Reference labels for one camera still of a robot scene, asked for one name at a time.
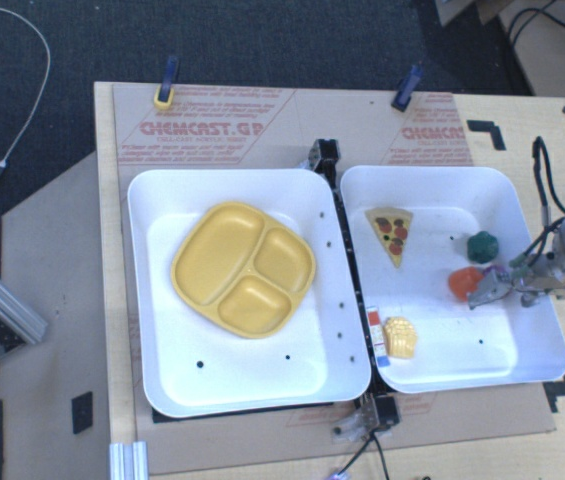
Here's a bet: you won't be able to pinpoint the white plastic tray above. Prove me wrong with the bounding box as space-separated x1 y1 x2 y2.
126 167 373 419
339 164 565 395

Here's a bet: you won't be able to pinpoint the small white red blue carton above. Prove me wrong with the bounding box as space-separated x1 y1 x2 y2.
365 306 393 368

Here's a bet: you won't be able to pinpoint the black block with thin wires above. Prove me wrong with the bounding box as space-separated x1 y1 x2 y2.
307 137 342 175
359 394 402 430

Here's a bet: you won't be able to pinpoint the thin black and white rod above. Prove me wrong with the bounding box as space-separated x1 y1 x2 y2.
328 166 379 395

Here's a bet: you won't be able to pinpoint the yellow divided plate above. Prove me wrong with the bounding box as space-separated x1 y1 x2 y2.
170 200 318 340

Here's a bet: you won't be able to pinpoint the orange toy carrot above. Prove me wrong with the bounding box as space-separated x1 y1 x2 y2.
447 266 486 301

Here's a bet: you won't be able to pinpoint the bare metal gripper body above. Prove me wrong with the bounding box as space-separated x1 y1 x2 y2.
510 253 565 306

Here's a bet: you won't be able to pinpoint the brown cardboard board red print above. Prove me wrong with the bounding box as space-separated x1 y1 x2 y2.
111 83 558 476

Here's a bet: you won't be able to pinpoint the toy pizza slice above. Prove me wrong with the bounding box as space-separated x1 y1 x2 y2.
364 206 414 270

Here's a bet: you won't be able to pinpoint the green toy broccoli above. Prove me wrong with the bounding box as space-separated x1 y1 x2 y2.
466 230 500 265

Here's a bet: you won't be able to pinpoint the yellow toy fries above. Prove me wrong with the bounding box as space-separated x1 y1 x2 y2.
382 316 419 360

